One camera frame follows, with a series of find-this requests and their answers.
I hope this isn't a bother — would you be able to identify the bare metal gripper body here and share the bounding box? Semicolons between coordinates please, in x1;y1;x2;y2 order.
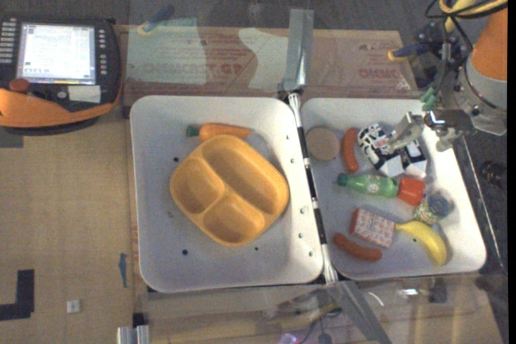
422;80;508;136

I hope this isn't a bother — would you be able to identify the black and white cow-print carton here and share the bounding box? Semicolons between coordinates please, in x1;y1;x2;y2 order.
357;122;428;179

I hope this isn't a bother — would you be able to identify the red sausage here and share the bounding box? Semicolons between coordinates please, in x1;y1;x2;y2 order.
342;127;360;173
332;232;384;263

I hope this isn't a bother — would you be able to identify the orange cube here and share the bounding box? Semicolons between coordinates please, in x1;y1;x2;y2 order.
397;176;427;207

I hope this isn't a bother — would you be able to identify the green plastic bottle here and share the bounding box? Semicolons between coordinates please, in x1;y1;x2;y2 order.
336;172;400;199

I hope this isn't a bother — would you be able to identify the green can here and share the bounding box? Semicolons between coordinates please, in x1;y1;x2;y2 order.
411;192;451;227

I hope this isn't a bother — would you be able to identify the brown round biscuit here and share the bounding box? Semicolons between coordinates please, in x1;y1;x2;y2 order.
305;126;341;162

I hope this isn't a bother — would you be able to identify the brown cardboard board red print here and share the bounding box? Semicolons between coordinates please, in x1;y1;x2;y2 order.
114;24;491;319

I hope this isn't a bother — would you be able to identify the yellow banana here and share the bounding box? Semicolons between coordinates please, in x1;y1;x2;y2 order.
394;220;449;267

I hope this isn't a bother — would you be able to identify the orange and white carton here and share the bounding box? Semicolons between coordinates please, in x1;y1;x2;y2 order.
348;207;397;249

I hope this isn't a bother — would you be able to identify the white plastic tray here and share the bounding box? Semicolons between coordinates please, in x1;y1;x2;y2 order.
300;97;488;281
129;94;325;294

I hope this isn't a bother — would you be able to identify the orange divided plate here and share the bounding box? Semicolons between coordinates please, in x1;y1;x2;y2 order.
169;134;291;247

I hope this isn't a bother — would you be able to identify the orange carrot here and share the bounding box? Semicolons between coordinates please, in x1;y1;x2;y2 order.
185;122;253;143

